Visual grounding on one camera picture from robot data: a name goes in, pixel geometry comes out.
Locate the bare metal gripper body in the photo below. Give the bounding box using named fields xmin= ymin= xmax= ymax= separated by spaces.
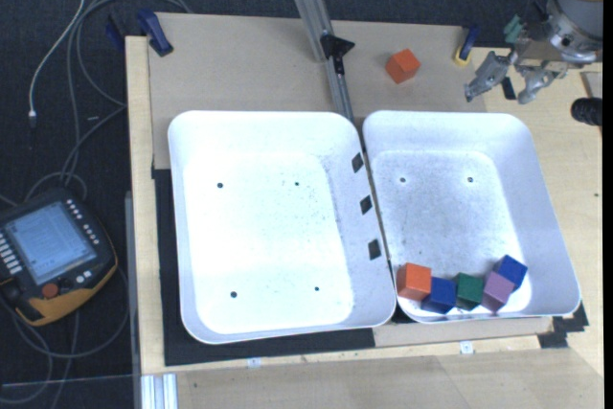
xmin=513 ymin=19 xmax=602 ymax=72

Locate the purple cube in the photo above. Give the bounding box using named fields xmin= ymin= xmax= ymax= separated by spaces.
xmin=480 ymin=271 xmax=517 ymax=314

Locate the orange cube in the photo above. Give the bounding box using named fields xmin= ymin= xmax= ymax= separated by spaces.
xmin=384 ymin=48 xmax=422 ymax=85
xmin=396 ymin=261 xmax=434 ymax=302

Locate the brown cardboard board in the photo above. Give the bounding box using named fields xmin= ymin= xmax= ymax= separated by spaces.
xmin=147 ymin=11 xmax=555 ymax=349

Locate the black cylinder on white bracket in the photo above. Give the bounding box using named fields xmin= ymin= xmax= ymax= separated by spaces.
xmin=570 ymin=96 xmax=604 ymax=127

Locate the white plastic tray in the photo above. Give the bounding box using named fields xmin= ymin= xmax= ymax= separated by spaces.
xmin=361 ymin=109 xmax=582 ymax=325
xmin=167 ymin=109 xmax=398 ymax=346

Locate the blue cube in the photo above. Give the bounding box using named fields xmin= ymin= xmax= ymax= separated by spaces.
xmin=495 ymin=254 xmax=530 ymax=290
xmin=420 ymin=276 xmax=458 ymax=315

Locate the green cube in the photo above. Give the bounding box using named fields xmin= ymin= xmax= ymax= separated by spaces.
xmin=454 ymin=272 xmax=487 ymax=310

